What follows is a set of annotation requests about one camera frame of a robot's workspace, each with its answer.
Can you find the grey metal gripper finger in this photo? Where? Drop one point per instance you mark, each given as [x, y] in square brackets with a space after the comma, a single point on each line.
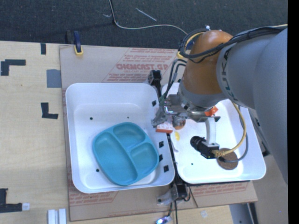
[160, 118]
[179, 119]

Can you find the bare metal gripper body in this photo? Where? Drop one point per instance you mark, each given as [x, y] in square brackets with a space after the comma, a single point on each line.
[176, 104]

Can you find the white and orange packet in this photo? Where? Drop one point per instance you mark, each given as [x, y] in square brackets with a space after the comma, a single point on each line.
[164, 128]

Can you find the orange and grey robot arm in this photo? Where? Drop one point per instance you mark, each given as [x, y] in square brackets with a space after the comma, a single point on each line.
[252, 73]

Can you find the brown and orange round item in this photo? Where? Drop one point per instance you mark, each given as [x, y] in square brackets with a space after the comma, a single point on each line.
[179, 125]

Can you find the small yellow oval piece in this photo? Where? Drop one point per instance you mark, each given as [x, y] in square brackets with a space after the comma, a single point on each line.
[177, 136]

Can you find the orange carrot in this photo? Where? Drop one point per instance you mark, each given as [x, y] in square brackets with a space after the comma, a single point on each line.
[211, 111]

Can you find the blue divided plate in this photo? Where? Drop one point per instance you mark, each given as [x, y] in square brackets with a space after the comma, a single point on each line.
[121, 153]

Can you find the white plastic tray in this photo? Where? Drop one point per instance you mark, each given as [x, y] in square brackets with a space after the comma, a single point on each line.
[109, 101]
[201, 171]

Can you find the brown round biscuit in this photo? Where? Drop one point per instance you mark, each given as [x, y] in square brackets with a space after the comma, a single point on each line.
[230, 163]

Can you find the brown cardboard board red print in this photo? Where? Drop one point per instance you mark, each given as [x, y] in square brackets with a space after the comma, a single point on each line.
[93, 64]

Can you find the black cylinder on white bracket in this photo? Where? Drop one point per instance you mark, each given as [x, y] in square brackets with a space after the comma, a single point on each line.
[211, 134]

